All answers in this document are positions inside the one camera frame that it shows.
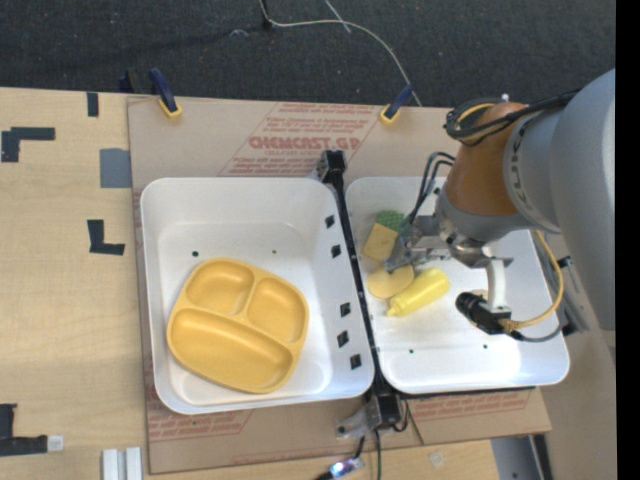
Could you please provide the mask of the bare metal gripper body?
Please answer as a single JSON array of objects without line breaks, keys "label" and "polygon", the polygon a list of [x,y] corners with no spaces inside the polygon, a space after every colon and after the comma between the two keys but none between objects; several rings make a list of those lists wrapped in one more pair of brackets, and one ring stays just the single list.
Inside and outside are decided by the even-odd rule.
[{"label": "bare metal gripper body", "polygon": [[486,242],[467,237],[440,214],[418,216],[412,225],[411,235],[417,234],[425,237],[425,251],[415,254],[415,263],[455,259],[472,269],[485,268],[492,261],[500,261],[505,266],[513,263],[512,257],[493,255]]}]

